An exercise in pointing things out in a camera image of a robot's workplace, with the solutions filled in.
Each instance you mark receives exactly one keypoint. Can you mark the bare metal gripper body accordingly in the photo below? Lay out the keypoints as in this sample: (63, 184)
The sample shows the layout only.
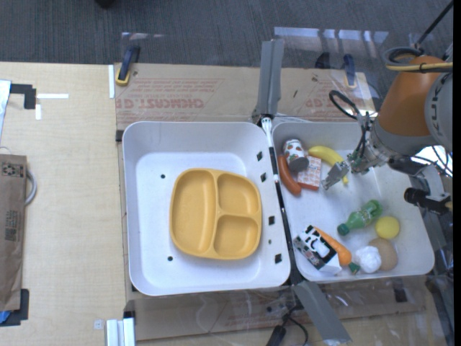
(372, 159)

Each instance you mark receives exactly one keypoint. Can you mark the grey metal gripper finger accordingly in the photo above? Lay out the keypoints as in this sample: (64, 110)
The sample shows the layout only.
(340, 174)
(330, 176)

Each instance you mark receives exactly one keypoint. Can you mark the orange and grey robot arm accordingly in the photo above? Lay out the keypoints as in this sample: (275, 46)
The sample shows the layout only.
(403, 110)

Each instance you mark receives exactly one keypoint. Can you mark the orange and white packet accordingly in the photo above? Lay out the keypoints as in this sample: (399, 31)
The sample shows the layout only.
(312, 175)

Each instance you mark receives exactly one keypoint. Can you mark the yellow banana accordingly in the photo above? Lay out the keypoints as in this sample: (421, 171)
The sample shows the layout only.
(326, 154)

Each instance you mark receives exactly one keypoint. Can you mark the white plastic tray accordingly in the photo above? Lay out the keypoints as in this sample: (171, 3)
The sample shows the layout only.
(335, 200)
(151, 200)

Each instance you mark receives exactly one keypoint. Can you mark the orange sausage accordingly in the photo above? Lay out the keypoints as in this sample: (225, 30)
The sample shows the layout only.
(288, 178)

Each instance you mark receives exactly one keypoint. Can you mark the white can with red print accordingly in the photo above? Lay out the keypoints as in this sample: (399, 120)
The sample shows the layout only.
(294, 151)

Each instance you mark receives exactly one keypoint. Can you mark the green plastic bottle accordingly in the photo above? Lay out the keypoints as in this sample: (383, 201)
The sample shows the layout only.
(360, 217)

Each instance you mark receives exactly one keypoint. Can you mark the orange carrot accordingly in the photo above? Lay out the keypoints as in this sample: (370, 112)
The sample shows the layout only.
(336, 245)

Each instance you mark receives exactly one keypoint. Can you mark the yellow ball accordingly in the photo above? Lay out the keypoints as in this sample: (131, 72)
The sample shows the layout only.
(387, 227)

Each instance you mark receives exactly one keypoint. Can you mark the black and white carton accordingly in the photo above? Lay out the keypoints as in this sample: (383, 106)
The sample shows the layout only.
(314, 252)

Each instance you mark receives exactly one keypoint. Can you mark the white crumpled ball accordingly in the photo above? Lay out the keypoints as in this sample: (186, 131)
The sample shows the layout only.
(369, 260)

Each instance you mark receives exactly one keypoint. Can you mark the beige round biscuit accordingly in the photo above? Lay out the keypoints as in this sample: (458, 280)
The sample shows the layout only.
(389, 255)

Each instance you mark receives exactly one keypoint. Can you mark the yellow divided plate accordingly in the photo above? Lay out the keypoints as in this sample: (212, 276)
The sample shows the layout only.
(196, 211)

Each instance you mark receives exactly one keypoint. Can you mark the brown cardboard board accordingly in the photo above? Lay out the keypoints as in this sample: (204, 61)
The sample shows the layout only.
(187, 96)

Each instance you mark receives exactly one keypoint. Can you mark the brown paper bag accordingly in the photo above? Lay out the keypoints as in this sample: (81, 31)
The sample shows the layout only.
(11, 229)

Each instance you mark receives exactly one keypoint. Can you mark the black cylinder on white bracket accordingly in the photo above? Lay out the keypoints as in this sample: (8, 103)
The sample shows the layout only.
(426, 195)

